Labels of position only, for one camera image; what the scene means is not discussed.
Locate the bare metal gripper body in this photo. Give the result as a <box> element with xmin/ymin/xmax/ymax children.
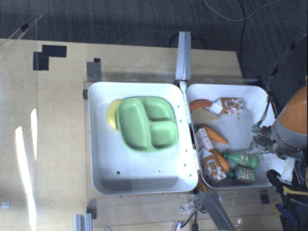
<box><xmin>255</xmin><ymin>125</ymin><xmax>278</xmax><ymax>154</ymax></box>

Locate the green bottle with yellow label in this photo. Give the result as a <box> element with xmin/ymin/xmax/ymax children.
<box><xmin>222</xmin><ymin>151</ymin><xmax>260</xmax><ymax>169</ymax></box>

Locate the white plastic tray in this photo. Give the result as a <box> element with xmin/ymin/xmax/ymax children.
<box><xmin>87</xmin><ymin>81</ymin><xmax>199</xmax><ymax>196</ymax></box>
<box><xmin>186</xmin><ymin>83</ymin><xmax>287</xmax><ymax>191</ymax></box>

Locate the green bottle with red label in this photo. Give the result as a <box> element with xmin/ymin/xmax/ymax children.
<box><xmin>227</xmin><ymin>167</ymin><xmax>257</xmax><ymax>185</ymax></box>

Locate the orange carrot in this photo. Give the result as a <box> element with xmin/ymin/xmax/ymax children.
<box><xmin>203</xmin><ymin>126</ymin><xmax>229</xmax><ymax>145</ymax></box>
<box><xmin>210</xmin><ymin>148</ymin><xmax>231</xmax><ymax>173</ymax></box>

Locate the orange and white carton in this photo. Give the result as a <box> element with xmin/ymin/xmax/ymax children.
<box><xmin>194</xmin><ymin>127</ymin><xmax>214</xmax><ymax>152</ymax></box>
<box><xmin>207</xmin><ymin>97</ymin><xmax>244</xmax><ymax>116</ymax></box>
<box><xmin>198</xmin><ymin>148</ymin><xmax>227</xmax><ymax>184</ymax></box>

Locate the tan bread slice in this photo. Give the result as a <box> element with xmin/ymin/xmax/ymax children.
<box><xmin>192</xmin><ymin>107</ymin><xmax>221</xmax><ymax>125</ymax></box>

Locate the red sausage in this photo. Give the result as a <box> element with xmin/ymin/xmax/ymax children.
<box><xmin>189</xmin><ymin>99</ymin><xmax>214</xmax><ymax>111</ymax></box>

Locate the green divided plate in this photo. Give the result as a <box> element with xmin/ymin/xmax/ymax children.
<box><xmin>116</xmin><ymin>96</ymin><xmax>180</xmax><ymax>152</ymax></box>

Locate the yellow banana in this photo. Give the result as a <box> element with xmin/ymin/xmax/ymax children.
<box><xmin>107</xmin><ymin>99</ymin><xmax>124</xmax><ymax>132</ymax></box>

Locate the pale wood board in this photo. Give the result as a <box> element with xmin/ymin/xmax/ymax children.
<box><xmin>0</xmin><ymin>38</ymin><xmax>283</xmax><ymax>231</ymax></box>

